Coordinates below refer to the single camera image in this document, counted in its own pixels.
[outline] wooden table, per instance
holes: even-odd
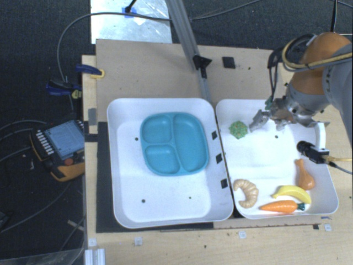
[[[143,64],[129,62],[132,58],[131,54],[136,53],[134,50],[148,46],[147,44],[111,41],[109,46],[111,48],[117,46],[120,50],[126,48],[126,52],[119,56],[119,62],[124,64],[125,73],[129,70],[141,70],[144,76],[149,74],[146,73]],[[176,52],[175,54],[179,57],[183,55],[181,49],[178,48],[179,45],[153,44],[153,46],[160,49],[158,54],[162,54],[163,58],[168,58],[169,50]],[[167,48],[166,55],[163,54],[165,48]],[[218,103],[223,98],[236,98],[234,94],[238,96],[237,98],[250,99],[262,99],[263,95],[269,95],[268,80],[263,82],[258,81],[257,78],[267,76],[266,62],[270,51],[212,46],[199,46],[199,49],[203,56],[213,59],[213,65],[207,69],[212,104]],[[101,58],[109,59],[111,53],[106,54]],[[225,71],[222,67],[221,56],[235,57],[238,67],[233,71],[229,69]],[[173,58],[173,60],[181,67],[188,65],[182,57]],[[83,56],[83,63],[96,66],[96,56]],[[109,70],[107,70],[106,77],[109,77],[111,73]],[[152,70],[151,75],[153,75],[154,70],[160,70],[160,68],[156,69],[153,64],[149,64],[148,70]],[[290,80],[290,73],[283,69],[280,72],[284,82]],[[178,77],[178,74],[180,71],[168,70],[168,75],[172,77]],[[242,83],[246,84],[246,89],[242,87]],[[131,93],[135,97],[139,91],[136,87],[128,89],[131,91],[124,91],[123,96]],[[97,108],[97,80],[90,78],[87,74],[83,75],[83,105],[84,120],[92,122],[92,119],[89,119],[89,110],[92,113],[95,111],[93,109]],[[352,149],[339,113],[333,107],[328,107],[325,113],[318,117],[318,120],[331,122],[327,127],[327,148],[330,149],[331,154],[335,157],[352,157]],[[94,120],[90,123],[89,132],[91,134],[97,133],[95,122]],[[93,248],[105,249],[106,264],[349,264],[353,260],[351,250],[353,245],[352,177],[336,169],[330,168],[330,173],[338,194],[339,208],[336,213],[323,218],[315,215],[302,216],[297,220],[228,219],[214,223],[212,230],[98,234],[95,232],[96,142],[85,143],[85,160],[87,235],[89,240],[96,239],[97,241],[97,246]],[[351,162],[342,162],[340,166],[352,170]],[[135,246],[135,237],[142,238],[141,246]]]

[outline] white tray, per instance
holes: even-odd
[[[204,128],[210,160],[201,172],[159,176],[148,169],[140,143],[140,126],[150,115],[190,113]],[[134,99],[112,101],[108,106],[114,214],[124,227],[136,229],[227,219],[233,212],[232,194],[213,107],[197,98]],[[227,187],[221,182],[226,180]]]
[[[317,165],[297,151],[297,143],[301,140],[315,143],[314,128],[304,128],[300,124],[288,125],[277,131],[275,124],[269,120],[261,129],[255,130],[237,140],[229,132],[230,125],[240,120],[247,126],[252,122],[259,109],[264,109],[264,100],[225,99],[218,103],[216,115],[221,133],[223,149],[226,154],[228,173],[233,182],[236,179],[247,179],[259,189],[257,203],[249,209],[239,205],[245,196],[239,189],[234,193],[237,210],[248,219],[262,219],[278,216],[331,214],[338,208],[338,197],[326,165]],[[296,210],[293,214],[272,213],[262,211],[260,206],[293,197],[271,197],[279,186],[296,185],[298,170],[294,164],[296,159],[303,158],[304,166],[315,179],[315,187],[308,193],[312,198],[306,211]]]

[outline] blue plate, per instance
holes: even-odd
[[[208,147],[200,121],[188,113],[162,113],[141,125],[141,145],[148,168],[162,176],[181,176],[203,170]]]

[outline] yellow banana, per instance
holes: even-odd
[[[292,197],[298,198],[304,203],[311,203],[310,195],[304,189],[297,187],[296,185],[283,185],[277,193],[272,195],[272,197],[277,198],[280,195],[290,195]]]

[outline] croissant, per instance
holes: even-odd
[[[245,194],[245,201],[239,201],[239,204],[243,208],[251,208],[255,205],[258,200],[259,190],[256,185],[247,179],[237,179],[233,184],[234,190],[241,188]]]

